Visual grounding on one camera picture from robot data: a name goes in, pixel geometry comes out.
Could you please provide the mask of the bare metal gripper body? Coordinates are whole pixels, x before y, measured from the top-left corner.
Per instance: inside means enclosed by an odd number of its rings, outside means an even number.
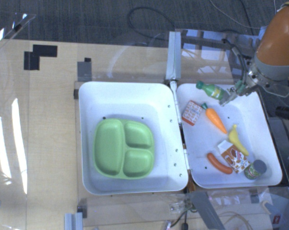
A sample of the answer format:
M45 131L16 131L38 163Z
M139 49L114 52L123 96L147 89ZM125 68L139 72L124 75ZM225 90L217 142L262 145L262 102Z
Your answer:
M266 84L264 76L257 71L249 70L248 73L244 73L242 82L239 86L239 96L248 96L255 92L259 87L263 87Z

